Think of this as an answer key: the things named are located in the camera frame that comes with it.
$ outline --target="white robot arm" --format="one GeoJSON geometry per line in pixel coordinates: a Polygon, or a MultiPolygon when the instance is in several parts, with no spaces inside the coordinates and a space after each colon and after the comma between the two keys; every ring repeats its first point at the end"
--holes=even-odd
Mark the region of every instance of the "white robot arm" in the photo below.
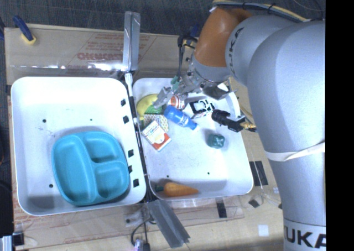
{"type": "Polygon", "coordinates": [[[155,105],[189,92],[223,98],[217,85],[230,76],[245,85],[282,201],[284,250],[326,250],[325,22],[242,7],[214,2],[188,72],[155,105]]]}

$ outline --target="orange carrot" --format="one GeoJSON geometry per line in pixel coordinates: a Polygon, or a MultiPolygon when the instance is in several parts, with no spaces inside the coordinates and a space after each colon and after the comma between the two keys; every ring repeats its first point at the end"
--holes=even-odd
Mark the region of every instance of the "orange carrot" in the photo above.
{"type": "Polygon", "coordinates": [[[167,182],[164,185],[163,191],[169,197],[186,196],[186,195],[196,194],[199,192],[198,189],[183,184],[173,183],[173,182],[167,182]]]}

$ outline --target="blue divided tray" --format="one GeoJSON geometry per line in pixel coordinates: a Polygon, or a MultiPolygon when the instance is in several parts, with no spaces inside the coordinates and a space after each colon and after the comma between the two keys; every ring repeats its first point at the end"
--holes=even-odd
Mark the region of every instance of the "blue divided tray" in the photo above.
{"type": "Polygon", "coordinates": [[[73,205],[106,202],[128,189],[130,179],[124,152],[106,132],[61,137],[55,142],[51,157],[59,191],[73,205]]]}

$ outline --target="toy carrot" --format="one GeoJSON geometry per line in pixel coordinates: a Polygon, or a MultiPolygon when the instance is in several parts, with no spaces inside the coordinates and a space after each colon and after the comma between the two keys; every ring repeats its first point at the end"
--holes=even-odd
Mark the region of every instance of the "toy carrot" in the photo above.
{"type": "Polygon", "coordinates": [[[183,184],[173,183],[173,182],[167,182],[164,185],[164,187],[156,186],[155,190],[157,192],[164,191],[164,193],[169,197],[186,196],[186,195],[196,194],[199,192],[198,189],[183,184]]]}

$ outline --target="white strap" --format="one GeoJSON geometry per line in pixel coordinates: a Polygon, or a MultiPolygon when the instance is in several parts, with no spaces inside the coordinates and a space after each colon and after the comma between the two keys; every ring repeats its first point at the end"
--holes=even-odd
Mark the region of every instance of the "white strap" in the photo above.
{"type": "Polygon", "coordinates": [[[287,161],[287,160],[292,160],[296,158],[301,158],[302,156],[308,156],[312,154],[317,154],[317,153],[324,153],[326,152],[326,147],[325,147],[326,142],[322,142],[320,144],[311,146],[309,148],[306,148],[301,151],[297,152],[287,152],[287,153],[270,153],[270,152],[265,152],[266,156],[270,160],[275,160],[275,161],[287,161]]]}

